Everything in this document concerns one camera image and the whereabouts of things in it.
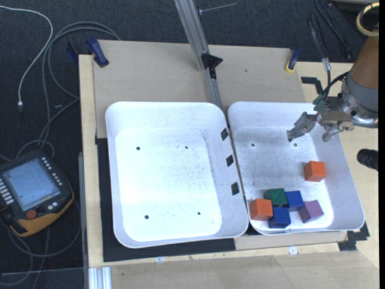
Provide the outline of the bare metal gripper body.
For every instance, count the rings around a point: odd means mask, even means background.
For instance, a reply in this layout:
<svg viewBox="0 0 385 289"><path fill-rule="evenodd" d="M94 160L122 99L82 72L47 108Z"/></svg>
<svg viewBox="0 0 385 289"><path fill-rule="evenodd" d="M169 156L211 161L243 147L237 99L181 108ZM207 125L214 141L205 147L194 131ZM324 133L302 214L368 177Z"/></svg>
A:
<svg viewBox="0 0 385 289"><path fill-rule="evenodd" d="M321 125L377 128L378 90L343 84L338 96L327 98L317 120Z"/></svg>

